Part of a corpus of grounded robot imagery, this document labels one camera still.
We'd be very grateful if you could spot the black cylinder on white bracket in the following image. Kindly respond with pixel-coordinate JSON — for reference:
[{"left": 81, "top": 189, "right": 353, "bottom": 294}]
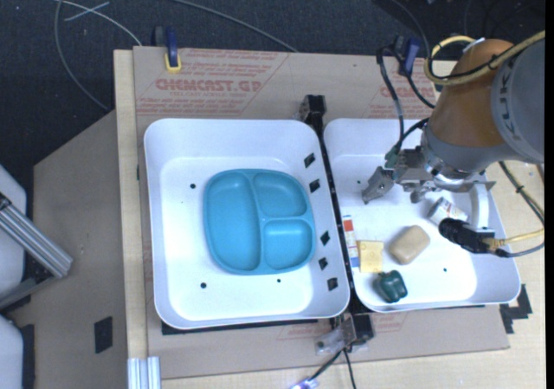
[{"left": 438, "top": 181, "right": 498, "bottom": 255}]

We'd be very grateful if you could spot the small white bottle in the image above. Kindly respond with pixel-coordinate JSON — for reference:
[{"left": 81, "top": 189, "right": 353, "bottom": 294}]
[{"left": 427, "top": 197, "right": 469, "bottom": 224}]

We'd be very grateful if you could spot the yellow cheese slice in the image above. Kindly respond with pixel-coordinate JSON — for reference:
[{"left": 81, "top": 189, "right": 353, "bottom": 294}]
[{"left": 355, "top": 239, "right": 384, "bottom": 274}]

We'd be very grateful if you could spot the white carton with red print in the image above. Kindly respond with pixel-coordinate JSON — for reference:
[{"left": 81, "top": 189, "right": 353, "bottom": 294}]
[{"left": 341, "top": 214, "right": 361, "bottom": 273}]

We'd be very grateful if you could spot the thin black and white rod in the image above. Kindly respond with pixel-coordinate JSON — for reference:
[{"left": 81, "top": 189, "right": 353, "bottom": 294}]
[{"left": 312, "top": 112, "right": 357, "bottom": 327}]

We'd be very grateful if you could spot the blue divided plate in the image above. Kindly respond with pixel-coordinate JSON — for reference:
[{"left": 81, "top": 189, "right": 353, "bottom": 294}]
[{"left": 203, "top": 168, "right": 315, "bottom": 276}]

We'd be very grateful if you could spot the black block with thin wires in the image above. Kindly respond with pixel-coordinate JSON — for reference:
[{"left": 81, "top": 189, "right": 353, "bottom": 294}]
[
  {"left": 314, "top": 313, "right": 375, "bottom": 356},
  {"left": 298, "top": 94, "right": 326, "bottom": 125}
]

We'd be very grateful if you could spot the brown cardboard board red print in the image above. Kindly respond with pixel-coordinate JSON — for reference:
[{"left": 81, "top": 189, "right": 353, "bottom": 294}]
[{"left": 132, "top": 45, "right": 511, "bottom": 380}]

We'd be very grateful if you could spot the tan bread roll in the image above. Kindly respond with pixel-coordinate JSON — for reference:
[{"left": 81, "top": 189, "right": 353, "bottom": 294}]
[{"left": 388, "top": 224, "right": 431, "bottom": 266}]

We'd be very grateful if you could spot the green bell pepper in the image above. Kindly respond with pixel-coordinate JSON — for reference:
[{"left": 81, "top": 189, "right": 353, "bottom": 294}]
[{"left": 372, "top": 269, "right": 409, "bottom": 304}]

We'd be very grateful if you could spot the white plastic tray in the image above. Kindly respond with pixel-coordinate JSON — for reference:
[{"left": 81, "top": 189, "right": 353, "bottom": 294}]
[
  {"left": 143, "top": 118, "right": 351, "bottom": 330},
  {"left": 322, "top": 117, "right": 522, "bottom": 314}
]

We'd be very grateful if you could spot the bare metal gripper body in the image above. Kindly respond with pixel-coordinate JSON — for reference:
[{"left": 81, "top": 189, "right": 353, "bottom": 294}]
[{"left": 392, "top": 148, "right": 472, "bottom": 194}]

